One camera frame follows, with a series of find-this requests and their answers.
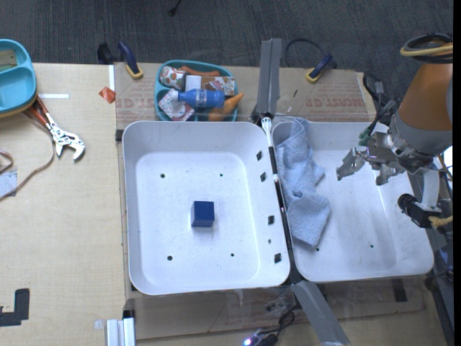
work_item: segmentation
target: plastic bottle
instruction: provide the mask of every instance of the plastic bottle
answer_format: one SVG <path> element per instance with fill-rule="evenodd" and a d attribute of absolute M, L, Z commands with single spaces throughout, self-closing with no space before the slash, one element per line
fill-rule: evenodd
<path fill-rule="evenodd" d="M 223 107 L 224 92 L 207 89 L 191 89 L 187 92 L 177 92 L 177 101 L 184 101 L 191 107 Z"/>

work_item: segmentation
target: blue block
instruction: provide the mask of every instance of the blue block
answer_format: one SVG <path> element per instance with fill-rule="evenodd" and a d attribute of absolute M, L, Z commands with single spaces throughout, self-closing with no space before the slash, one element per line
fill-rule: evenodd
<path fill-rule="evenodd" d="M 194 201 L 191 209 L 192 227 L 211 227 L 215 221 L 213 201 Z"/>

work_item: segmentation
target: blue cloth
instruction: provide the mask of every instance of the blue cloth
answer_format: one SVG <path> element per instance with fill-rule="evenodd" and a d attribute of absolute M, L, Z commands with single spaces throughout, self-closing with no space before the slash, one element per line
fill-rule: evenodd
<path fill-rule="evenodd" d="M 325 171 L 312 159 L 308 126 L 306 119 L 295 118 L 290 136 L 275 146 L 275 155 L 291 233 L 314 247 L 320 240 L 331 206 L 328 198 L 315 191 Z"/>

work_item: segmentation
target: carrot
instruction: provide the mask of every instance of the carrot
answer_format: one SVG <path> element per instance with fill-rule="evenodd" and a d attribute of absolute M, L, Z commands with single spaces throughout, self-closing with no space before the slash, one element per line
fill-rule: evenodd
<path fill-rule="evenodd" d="M 210 122 L 220 122 L 225 118 L 227 114 L 230 114 L 243 99 L 244 93 L 239 92 L 236 96 L 232 96 L 227 100 L 224 100 L 224 106 L 222 108 L 214 107 L 208 113 L 208 120 Z"/>
<path fill-rule="evenodd" d="M 214 77 L 219 77 L 221 73 L 219 71 L 210 71 L 210 72 L 200 72 L 200 71 L 195 71 L 194 69 L 188 67 L 188 66 L 182 66 L 180 68 L 182 71 L 186 71 L 191 73 L 193 76 L 214 76 Z"/>

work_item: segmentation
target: gray floor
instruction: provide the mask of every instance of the gray floor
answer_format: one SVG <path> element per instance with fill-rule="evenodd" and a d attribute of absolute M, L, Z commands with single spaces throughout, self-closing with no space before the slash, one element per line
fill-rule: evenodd
<path fill-rule="evenodd" d="M 453 31 L 454 0 L 0 0 L 0 37 L 21 42 L 35 62 L 97 63 L 107 41 L 125 40 L 140 62 L 192 59 L 258 66 L 262 40 L 305 37 L 338 68 L 381 78 L 402 97 L 420 63 L 399 54 L 408 39 Z M 321 59 L 309 44 L 290 49 L 292 66 Z M 282 57 L 281 66 L 287 66 Z"/>

